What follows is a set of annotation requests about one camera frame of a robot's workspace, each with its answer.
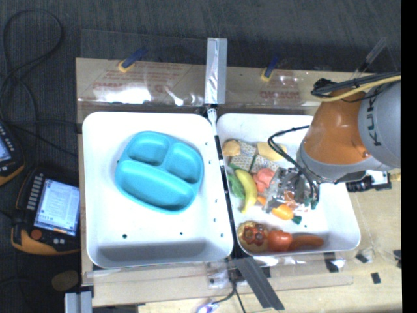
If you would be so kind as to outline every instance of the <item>brown round food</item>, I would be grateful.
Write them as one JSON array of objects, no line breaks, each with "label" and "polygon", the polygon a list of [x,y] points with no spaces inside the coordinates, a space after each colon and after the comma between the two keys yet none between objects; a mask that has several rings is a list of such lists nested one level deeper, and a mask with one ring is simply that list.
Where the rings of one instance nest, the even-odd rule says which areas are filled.
[{"label": "brown round food", "polygon": [[239,225],[237,235],[240,244],[249,252],[264,252],[268,249],[268,229],[258,222],[248,221]]}]

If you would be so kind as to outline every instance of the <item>red tomato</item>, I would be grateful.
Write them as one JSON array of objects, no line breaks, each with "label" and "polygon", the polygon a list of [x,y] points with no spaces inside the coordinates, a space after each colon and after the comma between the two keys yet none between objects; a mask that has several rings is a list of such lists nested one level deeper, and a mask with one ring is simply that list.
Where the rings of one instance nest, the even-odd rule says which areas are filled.
[{"label": "red tomato", "polygon": [[268,234],[268,249],[273,252],[286,252],[293,242],[293,236],[282,230],[270,231]]}]

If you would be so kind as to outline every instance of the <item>yellow cable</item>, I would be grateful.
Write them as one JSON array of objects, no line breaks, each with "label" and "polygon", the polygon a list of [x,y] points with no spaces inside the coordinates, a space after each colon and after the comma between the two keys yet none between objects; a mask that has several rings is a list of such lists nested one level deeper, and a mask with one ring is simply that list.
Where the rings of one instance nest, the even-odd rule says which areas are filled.
[{"label": "yellow cable", "polygon": [[333,101],[341,100],[345,97],[349,97],[349,96],[354,95],[354,94],[356,94],[360,91],[363,91],[364,89],[376,87],[376,86],[379,86],[379,85],[383,85],[384,83],[394,82],[394,81],[398,81],[398,80],[401,80],[401,76],[392,76],[391,78],[386,78],[386,79],[378,80],[378,81],[375,81],[375,82],[365,83],[363,86],[352,89],[351,91],[348,91],[347,93],[343,93],[343,94],[338,95],[336,97],[322,98],[321,100],[323,102],[333,102]]}]

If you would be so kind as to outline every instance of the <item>black floor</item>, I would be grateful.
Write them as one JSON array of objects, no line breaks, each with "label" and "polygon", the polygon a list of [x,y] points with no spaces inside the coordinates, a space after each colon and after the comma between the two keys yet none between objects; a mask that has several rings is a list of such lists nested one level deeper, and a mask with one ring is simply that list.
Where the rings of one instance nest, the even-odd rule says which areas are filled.
[{"label": "black floor", "polygon": [[[81,43],[93,48],[97,40],[86,29],[201,40],[224,37],[229,41],[229,65],[264,67],[279,53],[281,68],[347,72],[385,37],[387,47],[369,71],[401,70],[401,0],[0,0],[1,25],[12,17],[2,36],[1,81],[59,39],[58,23],[44,12],[27,11],[34,8],[56,16],[63,28],[62,42],[39,65],[14,74],[20,83],[11,84],[0,98],[3,120],[75,121],[75,58],[81,56]],[[93,51],[86,54],[107,55]],[[24,146],[27,169],[43,165],[77,175],[72,125],[45,124],[36,130],[25,124],[13,131]],[[23,178],[24,174],[0,187],[0,210],[13,212]],[[0,215],[0,312],[63,312],[63,293],[52,288],[51,280],[78,269],[76,254],[16,254],[10,244],[10,220]]]}]

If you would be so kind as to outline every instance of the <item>table surface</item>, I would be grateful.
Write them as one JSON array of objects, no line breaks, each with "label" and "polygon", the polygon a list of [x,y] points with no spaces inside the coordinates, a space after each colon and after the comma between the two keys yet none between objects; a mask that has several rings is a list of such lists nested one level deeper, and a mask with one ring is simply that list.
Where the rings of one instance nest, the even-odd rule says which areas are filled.
[{"label": "table surface", "polygon": [[[77,59],[78,98],[108,66],[105,59]],[[258,74],[256,68],[238,69],[236,75]],[[346,80],[348,74],[319,71],[293,71],[300,75],[298,89],[305,93],[319,78]],[[228,83],[234,82],[228,76]],[[103,110],[102,105],[78,101],[78,123],[88,113]],[[314,105],[305,112],[314,112]],[[231,288],[211,286],[202,263],[181,267],[139,268],[108,273],[93,271],[85,246],[85,187],[82,134],[79,135],[79,175],[81,190],[81,268],[83,283],[94,286],[93,306],[117,306],[146,303],[140,312],[195,312],[208,298],[220,299]],[[288,312],[401,312],[402,274],[393,251],[401,250],[401,183],[392,189],[349,194],[361,231],[361,242],[351,255],[342,257],[338,273],[328,272],[324,261],[303,266],[271,268],[270,283]],[[354,256],[361,253],[367,263]],[[237,288],[247,312],[263,309],[244,282]],[[220,304],[217,312],[242,312],[237,296]]]}]

